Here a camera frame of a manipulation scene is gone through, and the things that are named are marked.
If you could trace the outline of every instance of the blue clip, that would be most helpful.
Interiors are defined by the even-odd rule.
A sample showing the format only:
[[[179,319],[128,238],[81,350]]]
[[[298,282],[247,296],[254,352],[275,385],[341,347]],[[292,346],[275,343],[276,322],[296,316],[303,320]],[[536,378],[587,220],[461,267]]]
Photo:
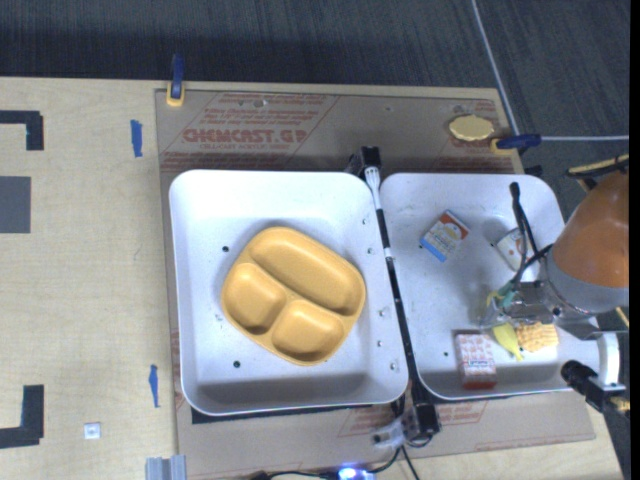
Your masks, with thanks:
[[[167,87],[167,103],[180,107],[184,102],[184,57],[175,53],[171,59],[171,83]]]
[[[539,146],[541,142],[542,137],[540,135],[530,133],[500,139],[496,141],[496,147],[498,149],[532,148]]]

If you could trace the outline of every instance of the black tape corner marker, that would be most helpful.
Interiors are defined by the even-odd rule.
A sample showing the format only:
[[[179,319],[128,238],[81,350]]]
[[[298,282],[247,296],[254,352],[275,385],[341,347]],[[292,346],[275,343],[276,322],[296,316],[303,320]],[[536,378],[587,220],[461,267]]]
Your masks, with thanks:
[[[44,150],[44,125],[37,110],[0,110],[0,124],[24,124],[27,128],[27,151]]]
[[[20,426],[0,429],[0,448],[34,446],[44,437],[44,386],[24,386]]]

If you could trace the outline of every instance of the orange plate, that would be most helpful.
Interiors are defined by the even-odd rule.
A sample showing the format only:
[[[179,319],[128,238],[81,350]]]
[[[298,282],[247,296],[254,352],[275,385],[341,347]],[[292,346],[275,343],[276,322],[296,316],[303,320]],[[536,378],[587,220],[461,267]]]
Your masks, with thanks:
[[[326,361],[362,312],[360,272],[309,236],[286,227],[258,233],[222,286],[222,309],[242,333],[299,365]]]

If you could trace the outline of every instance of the wooden table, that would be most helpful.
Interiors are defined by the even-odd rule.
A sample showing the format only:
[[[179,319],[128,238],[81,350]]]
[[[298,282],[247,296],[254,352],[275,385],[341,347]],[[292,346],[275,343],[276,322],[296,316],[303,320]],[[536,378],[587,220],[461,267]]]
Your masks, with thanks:
[[[0,79],[0,110],[37,110],[45,128],[44,151],[27,151],[24,126],[0,125],[0,175],[31,178],[31,232],[0,234],[0,427],[19,426],[23,386],[45,386],[44,438],[0,449],[2,478],[144,478],[147,457],[177,453],[153,95],[163,87]],[[142,124],[141,157],[133,154],[131,120]],[[595,440],[415,465],[425,479],[621,478],[604,419],[589,414]],[[85,439],[91,422],[101,423],[100,439]],[[410,472],[400,462],[380,477]]]

